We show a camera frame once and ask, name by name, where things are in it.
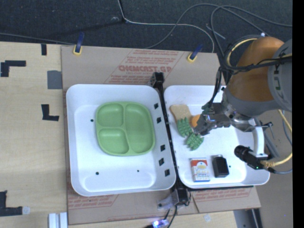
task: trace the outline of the black cable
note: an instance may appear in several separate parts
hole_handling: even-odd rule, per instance
[[[262,35],[247,35],[247,36],[243,36],[240,39],[236,40],[235,42],[229,44],[225,53],[224,53],[224,62],[228,66],[232,66],[231,63],[230,63],[230,57],[232,55],[232,52],[235,51],[238,47],[240,47],[244,43],[250,42],[250,41],[253,41],[253,40],[257,40],[261,37],[262,37]]]
[[[176,213],[177,213],[177,205],[175,205],[175,212],[174,212],[174,214],[173,214],[173,216],[172,216],[172,219],[171,219],[169,225],[167,226],[167,228],[169,228],[170,225],[172,224],[172,222],[173,222],[173,220],[174,220],[174,218],[175,218],[175,216],[176,216]]]
[[[229,12],[229,13],[231,13],[231,14],[237,16],[237,17],[239,17],[241,20],[247,22],[249,25],[255,27],[255,28],[258,29],[260,32],[263,32],[265,35],[269,36],[269,35],[268,35],[267,33],[265,33],[261,28],[257,27],[255,24],[251,23],[251,22],[248,21],[247,19],[243,18],[242,16],[238,15],[237,13],[235,13],[235,12],[233,12],[233,11],[227,9],[227,8],[237,9],[237,10],[242,11],[242,12],[244,12],[244,13],[247,13],[247,14],[253,16],[253,17],[256,17],[257,19],[263,20],[263,21],[265,21],[265,22],[268,22],[268,23],[271,23],[271,24],[274,24],[274,25],[292,28],[292,25],[276,23],[276,22],[267,20],[267,19],[262,18],[262,17],[260,17],[260,16],[258,16],[258,15],[256,15],[256,14],[254,14],[254,13],[251,13],[251,12],[249,12],[249,11],[246,11],[246,10],[244,10],[244,9],[241,9],[241,8],[238,8],[238,7],[235,7],[235,6],[230,6],[230,5],[218,6],[215,10],[213,10],[213,12],[212,12],[212,14],[211,14],[211,16],[210,16],[210,26],[211,26],[211,29],[212,29],[212,32],[213,32],[213,37],[214,37],[214,39],[215,39],[215,42],[216,42],[217,46],[218,46],[219,49],[220,49],[220,52],[221,52],[221,54],[222,54],[222,57],[224,56],[224,53],[223,53],[222,48],[220,47],[218,37],[217,37],[217,35],[216,35],[216,33],[215,33],[215,30],[214,30],[214,27],[213,27],[213,16],[214,16],[215,12],[216,12],[217,10],[219,10],[219,9],[223,9],[223,10],[225,10],[225,11],[227,11],[227,12]]]
[[[275,66],[275,65],[284,64],[284,63],[287,63],[287,62],[292,62],[292,56],[263,59],[262,61],[258,62],[257,64],[251,64],[251,65],[248,65],[248,66],[240,66],[240,67],[229,66],[226,63],[224,63],[222,67],[224,67],[226,70],[236,71],[234,73],[234,74],[236,74],[236,73],[239,73],[239,72],[248,72],[252,69],[257,69],[257,68],[261,68],[261,67]]]
[[[185,206],[189,206],[190,205],[190,202],[191,202],[191,192],[189,192],[189,200],[187,203],[185,203]]]
[[[169,215],[169,213],[170,213],[170,210],[171,210],[171,209],[168,210],[167,214],[165,215],[165,217],[164,217],[163,219],[166,219],[166,218],[168,217],[168,215]]]
[[[213,95],[212,95],[212,98],[208,101],[208,108],[211,107],[213,101],[214,101],[214,98],[215,96],[217,95],[218,91],[219,91],[219,88],[221,86],[221,81],[222,81],[222,72],[221,72],[221,67],[218,68],[218,71],[217,71],[217,75],[216,75],[216,80],[215,80],[215,86],[214,86],[214,90],[213,90]]]
[[[271,172],[271,173],[274,173],[274,174],[281,174],[281,175],[285,175],[285,174],[289,174],[289,173],[292,173],[292,172],[293,172],[293,169],[292,169],[292,168],[291,168],[290,170],[288,170],[288,171],[276,171],[275,169],[269,167],[267,170],[268,170],[269,172]]]
[[[50,40],[50,39],[36,38],[36,37],[30,37],[30,36],[22,36],[22,35],[2,33],[2,32],[0,32],[0,35],[11,36],[11,37],[19,37],[19,38],[25,38],[25,39],[32,39],[32,40],[38,40],[38,41],[47,41],[47,42],[59,43],[59,44],[63,44],[63,45],[74,45],[72,43],[58,41],[58,40]]]

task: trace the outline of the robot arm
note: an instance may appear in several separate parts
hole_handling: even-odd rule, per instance
[[[222,101],[202,107],[204,111],[197,121],[194,132],[206,135],[212,129],[232,125],[243,132],[254,133],[257,128],[263,127],[255,121],[256,117],[263,112],[274,109],[292,112],[290,55],[292,55],[292,40],[284,43],[276,38],[263,37],[253,41],[236,68],[247,68],[248,65],[253,68],[254,65],[261,67],[249,71],[240,70],[239,73],[233,75],[224,89]],[[238,146],[235,150],[235,154],[240,159],[244,153],[257,157],[258,154],[264,153],[264,143],[256,144],[253,151],[243,146]],[[253,163],[253,165],[255,169],[260,168],[258,163]]]

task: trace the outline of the metal bracket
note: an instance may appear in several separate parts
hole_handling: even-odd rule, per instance
[[[168,197],[157,201],[157,210],[169,210],[179,203],[179,196],[177,190],[174,190]]]
[[[173,158],[173,164],[175,168],[175,174],[176,174],[176,182],[174,186],[172,187],[172,195],[177,195],[177,203],[178,204],[188,204],[190,199],[188,197],[188,188],[182,184],[179,178],[179,173],[178,173],[178,168],[176,164],[176,159],[175,159],[175,153],[174,153],[174,148],[172,144],[172,137],[171,137],[171,132],[170,132],[170,126],[169,126],[169,120],[168,120],[168,114],[167,114],[167,109],[166,109],[166,102],[163,94],[163,82],[165,81],[164,74],[163,73],[153,73],[151,83],[153,88],[156,88],[158,90],[160,100],[161,100],[161,108],[162,108],[162,114],[164,116],[164,120],[166,123],[166,130],[167,130],[167,135],[169,139],[169,144],[170,144],[170,150],[171,150],[171,155]]]
[[[67,228],[67,213],[51,213],[48,214],[48,228]]]

